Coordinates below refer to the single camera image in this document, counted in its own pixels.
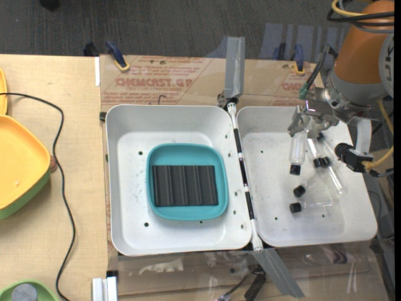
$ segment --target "robotic arm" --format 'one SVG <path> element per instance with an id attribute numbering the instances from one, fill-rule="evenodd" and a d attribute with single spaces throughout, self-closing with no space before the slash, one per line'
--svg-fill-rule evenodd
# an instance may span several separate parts
<path id="1" fill-rule="evenodd" d="M 352 1 L 334 0 L 331 5 L 327 15 L 329 21 L 347 22 L 353 26 L 338 56 L 329 46 L 323 48 L 314 72 L 300 90 L 299 97 L 306 99 L 305 106 L 296 107 L 288 133 L 293 141 L 297 138 L 295 134 L 300 132 L 307 132 L 308 138 L 313 139 L 339 121 L 356 122 L 357 146 L 338 144 L 335 154 L 353 171 L 366 172 L 376 165 L 371 163 L 373 157 L 368 154 L 371 123 L 360 117 L 377 101 L 382 105 L 383 97 L 393 97 L 394 2 L 364 0 L 370 4 L 362 13 L 351 13 L 344 7 Z M 333 18 L 334 13 L 340 14 L 341 18 Z M 315 88 L 313 97 L 307 97 L 327 53 L 337 57 L 326 85 Z"/>

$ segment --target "gray round object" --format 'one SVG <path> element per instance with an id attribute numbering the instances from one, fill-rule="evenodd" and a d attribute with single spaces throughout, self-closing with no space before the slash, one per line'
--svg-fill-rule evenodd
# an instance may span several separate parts
<path id="1" fill-rule="evenodd" d="M 12 301 L 37 301 L 37 299 L 36 289 L 28 283 L 18 285 L 11 294 Z"/>
<path id="2" fill-rule="evenodd" d="M 380 79 L 386 92 L 394 98 L 394 34 L 389 34 L 383 42 L 378 59 Z"/>

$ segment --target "black caster wheel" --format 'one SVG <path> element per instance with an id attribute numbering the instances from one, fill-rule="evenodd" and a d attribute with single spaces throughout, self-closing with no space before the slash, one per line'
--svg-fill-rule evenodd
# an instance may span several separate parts
<path id="1" fill-rule="evenodd" d="M 39 0 L 42 7 L 53 11 L 60 5 L 60 0 Z"/>

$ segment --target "wooden table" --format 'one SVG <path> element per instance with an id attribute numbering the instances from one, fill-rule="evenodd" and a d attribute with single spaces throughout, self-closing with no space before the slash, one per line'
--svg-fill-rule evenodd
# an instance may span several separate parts
<path id="1" fill-rule="evenodd" d="M 90 300 L 91 280 L 105 278 L 108 268 L 105 175 L 102 123 L 99 120 L 100 87 L 95 86 L 94 59 L 90 57 L 0 55 L 9 92 L 27 93 L 60 106 L 65 124 L 56 153 L 65 172 L 65 193 L 76 223 L 77 238 L 61 276 L 60 289 L 70 300 Z M 60 114 L 34 100 L 9 97 L 8 115 L 16 118 L 51 146 Z M 55 280 L 71 241 L 71 224 L 61 195 L 57 170 L 50 182 L 27 205 L 0 220 L 0 289 L 33 278 L 56 292 Z M 288 251 L 288 259 L 304 253 Z M 305 300 L 387 300 L 375 255 L 368 251 L 366 267 L 335 276 L 310 277 L 295 267 Z M 243 300 L 250 282 L 233 296 Z M 153 293 L 122 300 L 212 300 L 231 287 L 203 291 Z M 271 282 L 259 294 L 274 300 L 281 296 Z"/>

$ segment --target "white plastic tray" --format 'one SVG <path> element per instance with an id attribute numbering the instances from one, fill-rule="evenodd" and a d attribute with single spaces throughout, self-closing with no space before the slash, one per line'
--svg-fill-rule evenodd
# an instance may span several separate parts
<path id="1" fill-rule="evenodd" d="M 370 240 L 377 232 L 377 222 L 363 176 L 342 163 L 338 167 L 347 193 L 339 204 L 315 214 L 291 214 L 289 204 L 296 201 L 293 189 L 312 170 L 306 160 L 300 176 L 289 174 L 287 127 L 293 113 L 293 107 L 245 107 L 237 114 L 260 237 L 277 247 Z M 324 135 L 333 144 L 352 144 L 343 123 Z"/>
<path id="2" fill-rule="evenodd" d="M 231 119 L 213 106 L 118 105 L 106 116 L 111 235 L 124 255 L 235 250 L 251 225 Z M 148 153 L 165 143 L 213 147 L 226 168 L 229 202 L 218 218 L 175 221 L 156 215 L 147 199 Z"/>

